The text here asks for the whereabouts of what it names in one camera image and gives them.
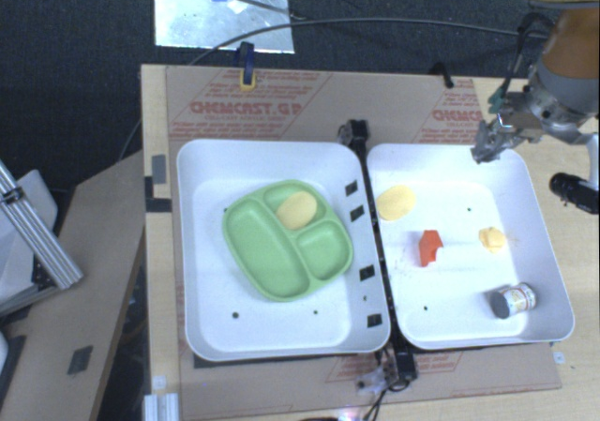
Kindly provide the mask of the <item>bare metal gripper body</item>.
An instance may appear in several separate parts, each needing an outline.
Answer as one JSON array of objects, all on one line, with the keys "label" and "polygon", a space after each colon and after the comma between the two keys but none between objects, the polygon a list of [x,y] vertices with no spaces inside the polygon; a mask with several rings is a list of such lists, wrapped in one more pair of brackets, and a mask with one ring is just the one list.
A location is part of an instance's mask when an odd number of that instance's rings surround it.
[{"label": "bare metal gripper body", "polygon": [[548,135],[564,143],[585,143],[587,137],[579,129],[592,117],[546,91],[508,93],[498,112],[502,128],[532,142]]}]

